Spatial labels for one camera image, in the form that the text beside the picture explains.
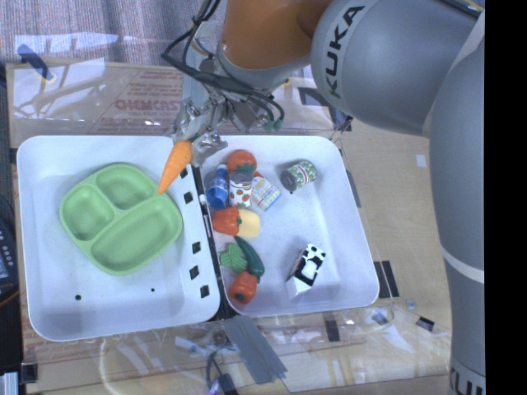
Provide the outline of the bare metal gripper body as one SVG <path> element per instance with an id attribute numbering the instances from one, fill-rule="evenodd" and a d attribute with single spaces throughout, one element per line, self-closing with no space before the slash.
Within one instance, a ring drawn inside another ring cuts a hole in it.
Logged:
<path id="1" fill-rule="evenodd" d="M 203 96 L 197 99 L 198 133 L 217 132 L 230 124 L 237 132 L 247 133 L 251 128 L 270 120 L 270 106 L 255 96 L 239 95 L 204 87 Z"/>

